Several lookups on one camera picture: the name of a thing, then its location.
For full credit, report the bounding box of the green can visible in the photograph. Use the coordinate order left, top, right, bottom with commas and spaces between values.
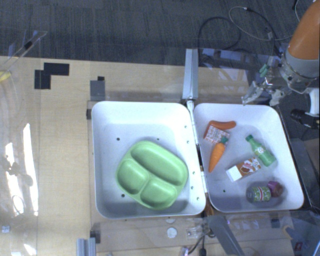
245, 185, 272, 204

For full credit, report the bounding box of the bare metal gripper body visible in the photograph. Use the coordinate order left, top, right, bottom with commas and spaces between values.
261, 65, 320, 95

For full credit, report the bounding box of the green divided plate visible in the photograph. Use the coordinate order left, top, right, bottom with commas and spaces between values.
115, 140, 190, 211

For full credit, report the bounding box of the brown and white carton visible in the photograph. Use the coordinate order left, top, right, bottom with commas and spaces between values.
225, 157, 263, 183

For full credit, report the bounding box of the white plastic tray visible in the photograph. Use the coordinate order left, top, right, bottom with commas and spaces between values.
90, 100, 207, 220
193, 102, 305, 214

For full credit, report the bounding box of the green plastic bottle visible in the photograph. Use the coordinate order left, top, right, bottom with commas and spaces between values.
245, 134, 277, 168

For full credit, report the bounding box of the orange carrot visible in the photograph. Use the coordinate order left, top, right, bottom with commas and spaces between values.
207, 136, 229, 174

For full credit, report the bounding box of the black cylinder on white bracket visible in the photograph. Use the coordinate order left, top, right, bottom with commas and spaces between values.
289, 87, 320, 130

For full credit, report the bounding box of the orange sausage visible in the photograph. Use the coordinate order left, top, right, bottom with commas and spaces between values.
207, 120, 237, 131

